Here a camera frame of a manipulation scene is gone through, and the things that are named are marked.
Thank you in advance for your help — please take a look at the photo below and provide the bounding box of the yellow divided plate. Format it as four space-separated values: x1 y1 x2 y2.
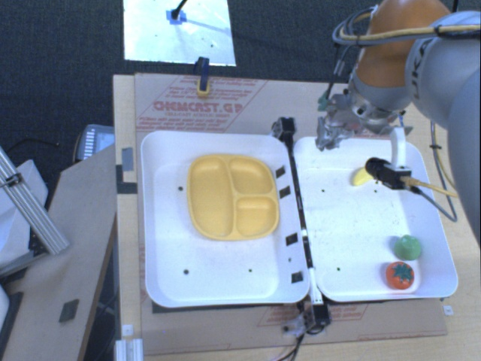
186 154 280 242

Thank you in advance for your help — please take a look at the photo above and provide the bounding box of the yellow banana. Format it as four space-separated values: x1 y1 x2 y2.
351 167 374 187

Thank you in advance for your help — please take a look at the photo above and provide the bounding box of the brown cardboard board red print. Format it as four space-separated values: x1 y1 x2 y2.
133 72 449 356

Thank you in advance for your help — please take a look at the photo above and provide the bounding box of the thin black and white rod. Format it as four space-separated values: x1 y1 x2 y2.
284 135 324 308

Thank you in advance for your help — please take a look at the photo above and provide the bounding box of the orange toy tomato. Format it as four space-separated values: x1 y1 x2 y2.
385 261 416 290

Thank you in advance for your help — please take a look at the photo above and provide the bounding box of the black cylinder on white bracket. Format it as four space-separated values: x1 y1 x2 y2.
365 126 413 190

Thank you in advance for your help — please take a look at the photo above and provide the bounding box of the white plastic tray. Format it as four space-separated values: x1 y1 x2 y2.
293 136 459 303
140 130 311 308

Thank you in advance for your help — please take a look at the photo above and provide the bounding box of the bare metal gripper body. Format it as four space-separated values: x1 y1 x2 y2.
317 93 400 145

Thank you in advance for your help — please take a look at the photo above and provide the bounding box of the green toy pepper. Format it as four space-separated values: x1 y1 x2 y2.
393 234 422 261

